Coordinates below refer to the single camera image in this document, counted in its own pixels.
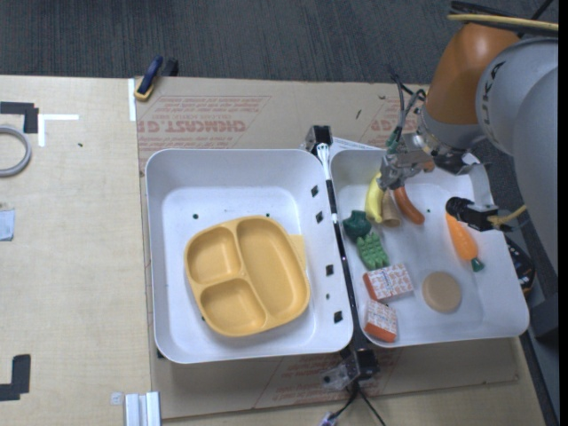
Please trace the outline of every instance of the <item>banana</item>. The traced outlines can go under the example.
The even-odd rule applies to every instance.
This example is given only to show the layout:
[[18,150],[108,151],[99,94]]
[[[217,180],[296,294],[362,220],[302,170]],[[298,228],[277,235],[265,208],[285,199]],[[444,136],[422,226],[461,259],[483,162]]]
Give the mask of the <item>banana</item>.
[[365,215],[368,220],[373,220],[377,224],[383,221],[383,213],[381,202],[383,201],[384,191],[379,187],[376,180],[381,176],[381,172],[377,173],[367,189],[365,196]]

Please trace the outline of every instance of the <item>table top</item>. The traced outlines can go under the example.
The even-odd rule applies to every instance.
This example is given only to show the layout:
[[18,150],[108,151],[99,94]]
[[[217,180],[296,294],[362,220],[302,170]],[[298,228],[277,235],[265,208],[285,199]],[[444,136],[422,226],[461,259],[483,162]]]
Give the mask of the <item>table top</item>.
[[[170,80],[172,87],[193,84],[202,96],[228,83],[244,87],[252,95],[268,96],[272,112],[279,113],[287,111],[279,93],[291,90],[289,83]],[[309,90],[320,98],[329,92],[364,91],[370,99],[384,92],[384,87],[371,84],[337,87],[314,84]],[[0,101],[34,103],[44,117],[40,134],[28,135],[30,164],[19,175],[0,178],[0,207],[15,210],[13,240],[0,242],[0,385],[10,382],[14,356],[31,356],[29,393],[0,402],[2,423],[118,425],[123,416],[121,395],[155,388],[137,136],[152,103],[138,106],[137,124],[131,88],[129,79],[4,76],[0,81]],[[295,94],[297,111],[308,99]],[[345,99],[333,96],[325,106],[322,99],[313,102],[315,114],[304,125],[318,124],[323,114],[358,111],[358,105],[346,109]],[[18,119],[0,114],[0,124],[17,126]],[[304,129],[287,130],[293,138],[302,138]],[[248,131],[239,143],[258,147],[272,134],[261,124],[256,130],[258,138]],[[279,131],[286,129],[276,130],[276,145]],[[339,135],[349,138],[350,131],[346,126]],[[18,143],[0,136],[0,168],[12,162]],[[144,159],[144,150],[140,153]],[[543,424],[520,342],[507,341],[515,368],[510,381],[445,390],[392,390],[371,402],[388,425]],[[413,377],[404,368],[399,374],[403,381]],[[343,400],[336,400],[206,414],[169,419],[168,424],[318,424],[326,411],[342,405]],[[341,422],[379,424],[360,398],[342,413]]]

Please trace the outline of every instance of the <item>black carpet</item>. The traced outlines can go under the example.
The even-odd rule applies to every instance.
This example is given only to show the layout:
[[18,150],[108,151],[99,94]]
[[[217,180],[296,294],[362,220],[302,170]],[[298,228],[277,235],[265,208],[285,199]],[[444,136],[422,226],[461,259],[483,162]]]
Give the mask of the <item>black carpet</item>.
[[[295,81],[429,83],[459,22],[452,0],[0,0],[0,75],[132,77],[156,54],[179,75]],[[461,0],[529,18],[545,0]],[[540,16],[558,22],[558,0]],[[493,196],[522,204],[512,160],[488,144]],[[523,234],[545,297],[558,290],[529,223]],[[556,424],[522,337],[547,424]]]

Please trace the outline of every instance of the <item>metal ring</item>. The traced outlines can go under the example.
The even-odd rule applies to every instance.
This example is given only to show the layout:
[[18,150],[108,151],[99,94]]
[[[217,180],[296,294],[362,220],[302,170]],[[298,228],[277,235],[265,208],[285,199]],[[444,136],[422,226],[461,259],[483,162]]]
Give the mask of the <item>metal ring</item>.
[[29,163],[29,159],[31,158],[32,155],[32,146],[29,143],[29,139],[28,137],[21,132],[20,130],[16,130],[14,128],[11,128],[10,126],[0,126],[0,134],[9,134],[11,136],[14,136],[15,138],[18,138],[22,144],[24,144],[24,147],[26,148],[26,152],[24,153],[24,157],[22,158],[22,160],[20,162],[18,162],[18,164],[16,164],[13,167],[10,167],[8,169],[0,169],[0,178],[2,177],[11,177],[13,175],[19,174],[20,172],[22,172],[24,170],[24,168],[28,165]]

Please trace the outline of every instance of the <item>toy carrot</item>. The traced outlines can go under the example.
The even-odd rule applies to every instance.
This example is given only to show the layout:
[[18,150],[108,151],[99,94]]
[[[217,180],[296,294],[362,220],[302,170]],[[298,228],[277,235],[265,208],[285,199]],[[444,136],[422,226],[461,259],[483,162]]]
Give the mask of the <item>toy carrot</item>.
[[447,228],[452,237],[455,251],[463,260],[471,263],[474,272],[483,270],[485,265],[477,258],[477,244],[468,230],[460,222],[446,212]]
[[394,200],[396,201],[400,212],[410,219],[413,223],[421,225],[424,224],[424,215],[414,206],[408,198],[404,186],[398,187],[392,191]]

